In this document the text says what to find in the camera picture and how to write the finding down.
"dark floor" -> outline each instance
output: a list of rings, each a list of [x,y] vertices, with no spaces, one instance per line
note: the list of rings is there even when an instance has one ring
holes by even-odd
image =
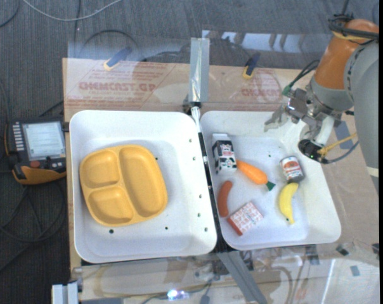
[[[80,0],[80,9],[79,0],[27,1],[53,17],[71,19],[115,0]],[[62,58],[97,57],[100,46],[124,42],[141,46],[139,60],[143,54],[148,61],[187,62],[189,55],[153,55],[144,43],[158,38],[165,50],[209,30],[305,34],[304,50],[265,49],[261,58],[263,67],[301,69],[322,55],[331,35],[327,20],[339,14],[345,2],[124,0],[92,17],[66,22],[40,14],[23,0],[0,0],[0,304],[50,303],[51,285],[70,277],[65,179],[25,190],[2,158],[8,120],[63,113]],[[346,13],[379,24],[379,0],[349,0]],[[121,33],[100,33],[103,30]],[[211,49],[211,64],[243,65],[241,53],[246,51],[230,48],[226,35],[221,37]]]

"yellow plate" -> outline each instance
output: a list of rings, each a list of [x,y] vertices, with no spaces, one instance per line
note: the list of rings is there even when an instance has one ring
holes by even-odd
[[[162,172],[154,155],[143,146],[95,151],[81,161],[79,174],[90,214],[105,226],[149,220],[166,207]]]

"emergency button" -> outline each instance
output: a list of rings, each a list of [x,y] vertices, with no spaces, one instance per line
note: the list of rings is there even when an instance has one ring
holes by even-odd
[[[39,161],[31,161],[29,163],[29,166],[31,168],[37,169],[37,168],[39,168],[41,166],[41,162],[39,162]]]

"sausage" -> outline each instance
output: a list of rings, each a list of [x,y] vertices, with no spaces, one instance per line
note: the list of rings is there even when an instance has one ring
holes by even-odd
[[[230,190],[232,188],[232,182],[227,180],[224,181],[223,185],[221,186],[218,197],[217,197],[217,206],[218,206],[218,212],[219,216],[221,217],[227,217],[228,212],[228,194],[230,193]]]

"yellow banana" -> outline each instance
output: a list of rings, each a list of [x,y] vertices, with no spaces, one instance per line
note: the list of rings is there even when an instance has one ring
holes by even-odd
[[[279,209],[281,213],[286,216],[286,219],[290,224],[294,223],[293,219],[293,208],[292,208],[292,197],[299,188],[299,184],[291,182],[282,188],[279,194]]]

